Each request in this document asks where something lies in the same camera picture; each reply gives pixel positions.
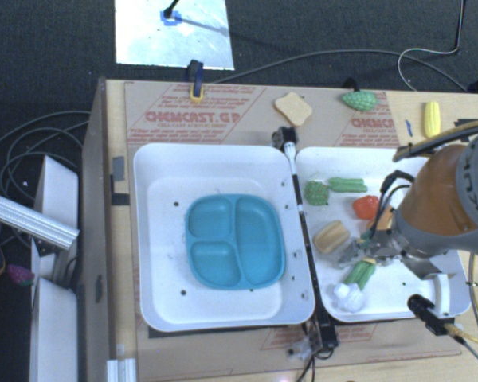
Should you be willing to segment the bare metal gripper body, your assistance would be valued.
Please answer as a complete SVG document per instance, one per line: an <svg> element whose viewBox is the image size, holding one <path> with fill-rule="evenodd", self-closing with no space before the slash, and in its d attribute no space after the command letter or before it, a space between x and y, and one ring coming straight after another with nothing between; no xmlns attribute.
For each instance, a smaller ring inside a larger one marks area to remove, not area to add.
<svg viewBox="0 0 478 382"><path fill-rule="evenodd" d="M387 265L390 265L394 260L402 259L409 247L409 242L404 236L391 229L375 231L369 229L360 236L358 245L362 249L362 259L367 256L385 256Z"/></svg>

